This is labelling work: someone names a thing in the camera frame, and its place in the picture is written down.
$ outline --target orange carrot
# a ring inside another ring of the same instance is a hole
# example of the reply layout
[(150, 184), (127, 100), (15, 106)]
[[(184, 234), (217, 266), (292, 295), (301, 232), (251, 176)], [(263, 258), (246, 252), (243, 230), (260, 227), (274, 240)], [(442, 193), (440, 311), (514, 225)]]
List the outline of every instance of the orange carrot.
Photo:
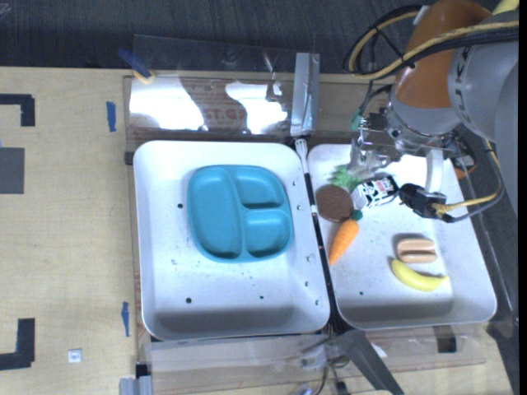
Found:
[(330, 265), (333, 265), (335, 262), (337, 262), (337, 260), (344, 254), (355, 237), (357, 237), (359, 232), (359, 225), (357, 221), (359, 221), (361, 218), (362, 213), (360, 211), (354, 211), (352, 217), (348, 220), (345, 220), (340, 225), (340, 228), (333, 239), (331, 250), (329, 251), (328, 260)]

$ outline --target wooden surface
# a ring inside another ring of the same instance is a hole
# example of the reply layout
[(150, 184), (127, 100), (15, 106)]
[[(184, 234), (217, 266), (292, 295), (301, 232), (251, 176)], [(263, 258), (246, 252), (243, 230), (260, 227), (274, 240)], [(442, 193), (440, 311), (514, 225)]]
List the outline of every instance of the wooden surface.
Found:
[[(128, 71), (0, 68), (0, 93), (32, 94), (36, 127), (0, 105), (3, 146), (26, 149), (23, 195), (0, 195), (0, 353), (16, 321), (35, 318), (35, 362), (0, 371), (0, 393), (119, 393), (137, 358), (123, 77)], [(117, 109), (116, 132), (106, 101)], [(126, 337), (121, 308), (129, 303)], [(396, 373), (408, 394), (509, 394), (496, 343), (481, 332), (484, 364)], [(68, 363), (81, 348), (82, 362)], [(375, 393), (364, 378), (354, 393)], [(228, 391), (289, 393), (291, 386)], [(328, 385), (325, 394), (334, 393)]]

